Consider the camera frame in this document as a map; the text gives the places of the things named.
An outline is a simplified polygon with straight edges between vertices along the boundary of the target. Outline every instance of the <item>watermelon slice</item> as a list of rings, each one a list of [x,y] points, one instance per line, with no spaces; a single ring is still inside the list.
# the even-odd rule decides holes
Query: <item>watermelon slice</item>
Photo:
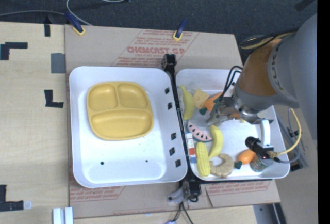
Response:
[[[191,121],[187,123],[187,129],[192,134],[192,137],[197,141],[209,142],[212,141],[213,138],[209,136],[207,133],[202,131],[196,125],[194,125]]]

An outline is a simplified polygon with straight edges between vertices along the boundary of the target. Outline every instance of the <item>cardboard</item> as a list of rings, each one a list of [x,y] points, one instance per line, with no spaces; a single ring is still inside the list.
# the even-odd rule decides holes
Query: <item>cardboard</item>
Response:
[[[79,36],[70,25],[65,26],[69,150],[68,78],[76,67],[159,67],[166,53],[176,55],[176,72],[185,68],[242,66],[234,35],[184,32],[180,42],[176,42],[172,38],[174,31],[95,26],[85,29],[86,33]],[[203,184],[201,188],[198,202],[188,202],[188,209],[280,202],[272,180]],[[88,189],[79,186],[70,172],[70,206],[74,208],[75,218],[176,211],[176,204],[167,203],[167,195],[177,189],[178,183]]]

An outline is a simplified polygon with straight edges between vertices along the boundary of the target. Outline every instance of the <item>white container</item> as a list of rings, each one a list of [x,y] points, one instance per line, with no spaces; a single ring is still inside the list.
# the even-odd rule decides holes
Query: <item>white container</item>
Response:
[[[184,112],[183,93],[179,88],[184,85],[186,89],[193,95],[196,89],[200,89],[210,96],[223,91],[229,70],[215,70],[215,69],[183,69],[176,75],[176,84],[178,89],[178,95],[180,98],[181,112]],[[235,75],[234,81],[237,80],[239,74]],[[233,94],[233,87],[229,88],[226,97],[230,97]],[[276,113],[273,107],[270,107],[260,112],[259,117],[265,119],[271,119],[270,123],[271,137],[270,145],[274,147],[274,151],[280,152],[285,150],[285,145],[279,129],[278,121],[276,119]],[[199,129],[210,134],[209,125],[206,120],[209,118],[209,112],[205,115],[201,115],[197,108],[195,108],[194,115],[191,122],[194,123]],[[188,133],[186,127],[186,121],[184,122],[185,132]],[[239,154],[247,149],[245,145],[245,139],[249,136],[259,138],[262,140],[262,133],[260,125],[251,125],[242,120],[229,120],[221,123],[219,129],[223,133],[224,145],[222,153],[230,155],[234,161],[237,161]],[[206,142],[206,147],[210,151],[212,147],[211,142]],[[287,161],[287,154],[279,156],[281,160]],[[220,163],[221,160],[217,157],[211,159],[214,164]],[[290,164],[274,163],[270,167],[266,168],[262,172],[255,172],[250,168],[250,165],[243,165],[241,169],[234,169],[233,172],[227,178],[220,178],[218,176],[210,174],[207,177],[199,175],[196,163],[190,163],[193,173],[204,181],[241,181],[241,180],[265,180],[265,179],[278,179],[285,177],[290,170]]]
[[[103,82],[135,82],[151,102],[154,125],[145,136],[102,140],[91,130],[86,96]],[[70,74],[73,173],[85,187],[178,182],[187,173],[186,155],[169,76],[161,69],[78,67]]]

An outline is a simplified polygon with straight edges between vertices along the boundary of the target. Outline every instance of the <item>blue clamp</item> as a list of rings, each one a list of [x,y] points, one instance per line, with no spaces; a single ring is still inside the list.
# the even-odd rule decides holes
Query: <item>blue clamp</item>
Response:
[[[183,19],[182,22],[180,23],[179,27],[177,28],[177,30],[174,32],[173,34],[173,39],[175,41],[180,41],[183,35],[183,30],[187,24],[187,19]]]
[[[65,12],[64,16],[66,17],[67,20],[70,21],[70,23],[73,25],[73,30],[77,32],[80,36],[84,35],[86,30],[81,26],[79,23],[78,19],[73,16],[70,12]]]

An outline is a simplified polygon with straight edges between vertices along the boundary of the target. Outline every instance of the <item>yellow divided dish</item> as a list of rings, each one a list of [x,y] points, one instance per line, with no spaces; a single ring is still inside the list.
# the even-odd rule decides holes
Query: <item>yellow divided dish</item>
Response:
[[[135,139],[148,134],[154,116],[146,91],[133,82],[106,82],[87,94],[89,124],[104,140]]]

